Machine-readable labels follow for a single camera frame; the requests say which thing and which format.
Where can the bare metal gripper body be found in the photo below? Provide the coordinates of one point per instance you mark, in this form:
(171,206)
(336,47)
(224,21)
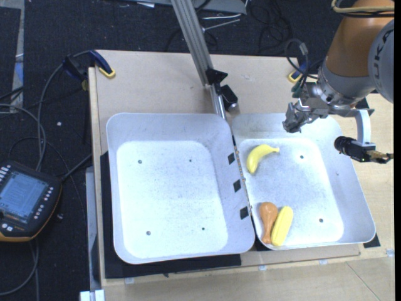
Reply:
(314,100)

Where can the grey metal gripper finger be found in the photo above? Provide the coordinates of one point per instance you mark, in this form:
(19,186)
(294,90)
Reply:
(300,121)
(289,118)

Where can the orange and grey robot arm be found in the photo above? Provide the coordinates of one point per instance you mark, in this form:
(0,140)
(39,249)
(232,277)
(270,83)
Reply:
(354,49)

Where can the yellow banana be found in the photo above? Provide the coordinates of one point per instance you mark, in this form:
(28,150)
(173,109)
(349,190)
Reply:
(255,160)

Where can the black block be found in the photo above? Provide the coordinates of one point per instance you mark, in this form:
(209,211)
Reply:
(229,96)

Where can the white plastic tray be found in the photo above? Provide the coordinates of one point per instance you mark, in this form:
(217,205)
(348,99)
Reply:
(175,196)
(300,193)

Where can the orange toy chicken drumstick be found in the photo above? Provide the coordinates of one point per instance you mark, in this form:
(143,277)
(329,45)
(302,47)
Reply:
(268,213)

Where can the yellow oblong toy food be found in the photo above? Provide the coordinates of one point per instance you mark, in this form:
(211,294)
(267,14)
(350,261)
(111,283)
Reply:
(282,226)

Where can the pale wood board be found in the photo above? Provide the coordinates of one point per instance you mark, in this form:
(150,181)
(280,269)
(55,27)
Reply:
(156,86)

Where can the black cylinder on white bracket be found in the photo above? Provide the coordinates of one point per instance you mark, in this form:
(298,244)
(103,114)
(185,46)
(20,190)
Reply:
(363,127)

